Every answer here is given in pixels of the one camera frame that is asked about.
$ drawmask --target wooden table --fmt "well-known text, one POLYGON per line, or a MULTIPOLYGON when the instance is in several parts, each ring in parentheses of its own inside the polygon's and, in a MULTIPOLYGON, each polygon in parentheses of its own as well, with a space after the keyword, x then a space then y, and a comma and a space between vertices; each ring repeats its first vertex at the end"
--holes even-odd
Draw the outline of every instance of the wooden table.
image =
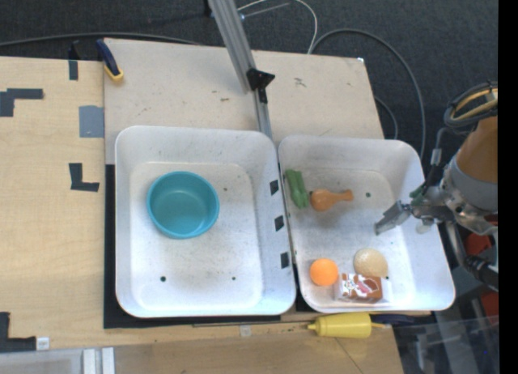
MULTIPOLYGON (((243 338, 243 326, 239 324, 103 328, 104 168, 110 163, 111 145, 117 131, 135 122, 242 130, 253 128, 255 122, 249 115, 253 111, 247 107, 252 101, 235 99, 242 91, 237 78, 234 79, 225 49, 137 43, 113 40, 110 45, 117 62, 125 70, 122 85, 111 83, 100 62, 79 61, 79 77, 72 80, 67 60, 0 58, 3 74, 0 92, 36 88, 44 93, 43 99, 38 100, 15 98, 13 116, 0 117, 0 312, 11 313, 10 337, 49 337, 51 349, 120 347, 116 353, 117 364, 133 361, 128 365, 135 368, 138 360, 141 367, 152 365, 156 372, 162 372, 157 361, 166 363, 170 358, 168 344, 180 347, 182 355, 192 354, 192 359, 182 358, 198 367, 212 360, 211 353, 219 358, 220 365, 223 364, 221 361, 227 361, 234 364, 232 367, 239 367, 249 361, 251 355, 255 355, 253 358, 258 362, 262 360, 258 357, 259 352, 279 367, 291 361, 289 367, 296 368, 297 372, 314 372, 311 367, 315 365, 302 364, 308 360, 318 361, 321 368, 328 367, 331 372, 369 372, 376 365, 382 367, 383 372, 402 372, 390 328, 375 329, 366 340, 319 338, 306 329, 308 321, 317 316, 312 312, 290 311, 282 315, 280 322, 252 324, 247 326, 246 338, 243 338), (137 75, 130 63, 132 59, 134 63, 138 62, 138 56, 142 58, 144 46, 148 51, 151 48, 154 59, 147 57, 143 65, 145 70, 137 75), (204 66, 206 60, 202 59, 206 54, 212 56, 208 66, 204 66), (185 97, 171 104, 170 109, 177 113, 178 107, 184 108, 183 116, 166 117, 162 103, 155 111, 164 117, 154 121, 157 118, 153 118, 151 111, 143 111, 147 108, 146 101, 131 105, 133 96, 126 92, 133 90, 132 85, 139 82, 150 92, 149 99, 167 90, 168 85, 164 83, 155 89, 149 86, 151 83, 142 85, 146 70, 158 56, 169 58, 175 67, 185 67, 189 62, 187 57, 194 56, 196 64, 203 68, 202 73, 208 74, 206 79, 218 80, 218 87, 206 83, 197 89, 198 94, 200 91, 207 92, 206 95, 213 91, 220 94, 213 102, 226 105, 226 110, 218 121, 208 113, 195 121, 187 116, 189 111, 197 112, 203 103, 189 100, 192 88, 181 74, 176 91, 184 90, 185 97), (221 79, 217 74, 225 75, 221 79), (118 115, 114 104, 119 96, 117 93, 126 95, 126 106, 117 103, 122 108, 118 115), (80 135, 79 108, 87 106, 104 108, 106 138, 80 135), (248 115, 236 118, 234 113, 243 108, 248 115), (134 111, 141 111, 141 119, 135 120, 134 111), (84 182, 100 184, 97 191, 71 189, 69 166, 73 163, 83 166, 84 182), (200 346, 207 349, 207 353, 201 351, 200 346), (241 347, 239 355, 233 351, 236 346, 241 347), (154 363, 151 363, 150 352, 154 363)), ((254 55, 260 69, 271 70, 277 76, 269 87, 270 117, 276 143, 293 131, 382 138, 362 62, 271 52, 254 52, 254 55), (336 100, 340 101, 341 107, 354 110, 338 112, 329 107, 329 102, 336 100), (334 114, 325 119, 325 125, 322 125, 321 115, 311 118, 297 113, 303 109, 308 111, 308 108, 314 112, 319 107, 325 113, 334 114)), ((221 368, 220 371, 229 372, 229 369, 221 368)))

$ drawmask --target blue bowl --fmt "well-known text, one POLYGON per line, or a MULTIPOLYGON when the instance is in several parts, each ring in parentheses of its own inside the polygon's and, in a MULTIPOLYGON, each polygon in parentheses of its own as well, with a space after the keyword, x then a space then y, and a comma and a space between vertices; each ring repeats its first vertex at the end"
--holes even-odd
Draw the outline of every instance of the blue bowl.
POLYGON ((186 171, 157 178, 147 191, 146 204, 155 226, 174 239, 200 236, 219 215, 214 187, 202 176, 186 171))

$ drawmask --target round bread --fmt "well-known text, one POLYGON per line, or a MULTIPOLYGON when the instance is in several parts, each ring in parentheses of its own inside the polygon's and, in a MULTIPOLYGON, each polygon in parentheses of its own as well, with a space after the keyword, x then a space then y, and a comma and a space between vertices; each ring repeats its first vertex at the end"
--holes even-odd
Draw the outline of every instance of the round bread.
POLYGON ((355 254, 355 272, 363 276, 377 276, 386 278, 389 275, 389 264, 387 260, 375 249, 360 249, 355 254))

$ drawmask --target white cable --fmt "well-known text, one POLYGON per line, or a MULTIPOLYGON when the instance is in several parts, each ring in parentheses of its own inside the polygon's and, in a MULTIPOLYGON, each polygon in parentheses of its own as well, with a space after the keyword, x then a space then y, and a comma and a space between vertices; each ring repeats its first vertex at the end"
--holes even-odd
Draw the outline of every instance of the white cable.
MULTIPOLYGON (((257 4, 261 4, 263 2, 268 2, 268 1, 271 1, 271 0, 257 0, 255 2, 251 2, 249 4, 246 4, 245 6, 241 6, 239 7, 237 10, 238 11, 242 11, 246 8, 249 8, 249 7, 252 7, 252 6, 256 6, 257 4)), ((309 45, 309 49, 308 49, 308 54, 311 54, 311 51, 313 49, 313 44, 315 43, 315 40, 316 40, 316 34, 318 32, 318 18, 316 17, 316 13, 315 11, 306 3, 306 2, 303 2, 302 0, 291 0, 291 1, 294 1, 294 2, 298 2, 300 4, 302 4, 303 6, 305 6, 310 12, 311 14, 313 15, 313 20, 315 22, 315 31, 313 33, 313 38, 311 39, 311 43, 309 45)))

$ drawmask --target orange fruit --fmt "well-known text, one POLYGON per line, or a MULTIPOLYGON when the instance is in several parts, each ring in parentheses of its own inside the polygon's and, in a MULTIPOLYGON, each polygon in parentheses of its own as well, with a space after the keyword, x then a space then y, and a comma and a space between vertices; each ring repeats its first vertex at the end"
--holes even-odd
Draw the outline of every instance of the orange fruit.
POLYGON ((326 257, 316 259, 309 267, 309 277, 316 285, 328 287, 338 279, 338 266, 326 257))

